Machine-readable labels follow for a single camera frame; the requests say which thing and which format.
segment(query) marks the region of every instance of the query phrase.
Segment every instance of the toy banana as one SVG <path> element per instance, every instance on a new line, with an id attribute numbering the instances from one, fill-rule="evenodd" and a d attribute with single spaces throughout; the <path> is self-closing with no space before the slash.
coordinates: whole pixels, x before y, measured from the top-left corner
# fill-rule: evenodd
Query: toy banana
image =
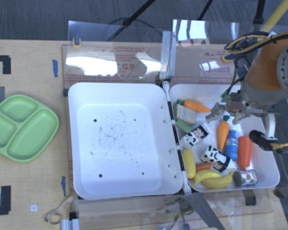
<path id="1" fill-rule="evenodd" d="M 193 187 L 205 179 L 222 177 L 221 173 L 211 169 L 203 169 L 195 173 Z"/>
<path id="2" fill-rule="evenodd" d="M 231 172 L 230 174 L 222 176 L 222 177 L 205 179 L 205 180 L 202 180 L 202 184 L 208 188 L 227 187 L 232 183 L 232 180 L 233 180 L 232 175 L 233 173 Z"/>

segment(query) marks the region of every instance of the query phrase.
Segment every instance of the orange carrot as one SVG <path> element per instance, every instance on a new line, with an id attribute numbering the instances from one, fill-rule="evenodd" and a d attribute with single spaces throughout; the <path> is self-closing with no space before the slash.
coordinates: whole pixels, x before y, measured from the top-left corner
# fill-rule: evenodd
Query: orange carrot
<path id="1" fill-rule="evenodd" d="M 229 124 L 228 121 L 229 116 L 224 115 L 223 116 L 223 121 L 219 124 L 219 127 L 217 129 L 217 138 L 218 138 L 218 143 L 219 143 L 219 150 L 222 151 L 227 139 L 227 135 L 229 132 Z"/>
<path id="2" fill-rule="evenodd" d="M 209 113 L 211 111 L 210 108 L 208 108 L 207 106 L 204 106 L 203 104 L 193 100 L 185 100 L 185 101 L 178 100 L 177 104 L 183 105 L 197 112 Z"/>
<path id="3" fill-rule="evenodd" d="M 199 163 L 195 167 L 195 172 L 198 172 L 203 169 L 210 169 L 210 168 L 211 168 L 211 164 L 208 162 Z"/>

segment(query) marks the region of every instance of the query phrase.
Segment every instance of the divided green plate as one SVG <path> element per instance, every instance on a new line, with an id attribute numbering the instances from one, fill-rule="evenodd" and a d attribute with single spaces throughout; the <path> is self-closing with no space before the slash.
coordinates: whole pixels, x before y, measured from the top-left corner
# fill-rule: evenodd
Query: divided green plate
<path id="1" fill-rule="evenodd" d="M 0 103 L 0 153 L 12 160 L 36 158 L 58 128 L 58 116 L 29 96 L 16 94 Z"/>

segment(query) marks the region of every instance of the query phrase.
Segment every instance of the blue bottle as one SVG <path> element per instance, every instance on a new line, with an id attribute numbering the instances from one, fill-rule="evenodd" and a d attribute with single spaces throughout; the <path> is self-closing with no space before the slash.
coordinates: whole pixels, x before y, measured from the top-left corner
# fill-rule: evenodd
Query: blue bottle
<path id="1" fill-rule="evenodd" d="M 238 155 L 238 139 L 236 137 L 236 131 L 230 129 L 225 142 L 225 155 L 230 157 L 234 162 L 237 160 Z"/>

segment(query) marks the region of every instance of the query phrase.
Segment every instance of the wooden table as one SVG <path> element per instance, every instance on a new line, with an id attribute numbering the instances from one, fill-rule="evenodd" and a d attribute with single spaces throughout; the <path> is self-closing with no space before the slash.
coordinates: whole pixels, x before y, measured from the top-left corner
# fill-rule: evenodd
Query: wooden table
<path id="1" fill-rule="evenodd" d="M 13 94 L 28 95 L 52 109 L 60 120 L 55 137 L 36 159 L 21 163 L 0 154 L 0 190 L 2 186 L 11 186 L 11 210 L 8 215 L 0 215 L 0 230 L 60 229 L 60 225 L 50 225 L 44 218 L 70 194 L 70 138 L 65 108 L 67 97 L 63 96 L 62 46 L 65 44 L 65 41 L 0 40 L 0 55 L 10 56 L 12 68 L 11 74 L 3 74 L 0 62 L 0 86 L 5 87 L 5 98 Z M 59 67 L 57 77 L 53 72 L 53 60 Z M 66 181 L 66 196 L 62 177 Z M 288 229 L 279 199 L 272 190 L 267 190 L 267 195 L 265 200 L 269 200 L 272 210 L 261 214 L 240 212 L 220 217 L 220 221 L 226 229 Z M 219 199 L 207 195 L 207 200 L 212 209 L 218 211 Z M 38 204 L 37 211 L 31 211 L 33 204 Z M 69 217 L 69 210 L 69 206 L 65 207 L 61 213 L 63 218 Z M 207 227 L 196 216 L 187 220 L 193 228 Z"/>

